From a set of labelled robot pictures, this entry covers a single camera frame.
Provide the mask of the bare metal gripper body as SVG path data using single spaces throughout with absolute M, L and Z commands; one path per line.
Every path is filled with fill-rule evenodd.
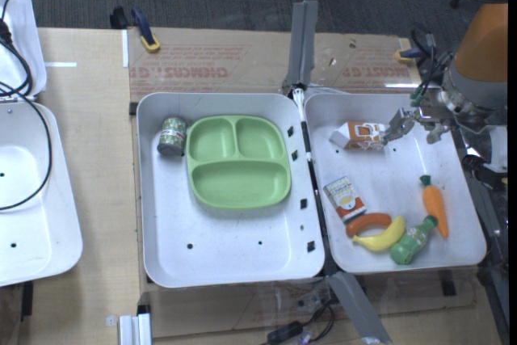
M 426 130 L 485 130 L 495 125 L 494 114 L 507 103 L 505 86 L 455 86 L 415 89 L 415 121 Z

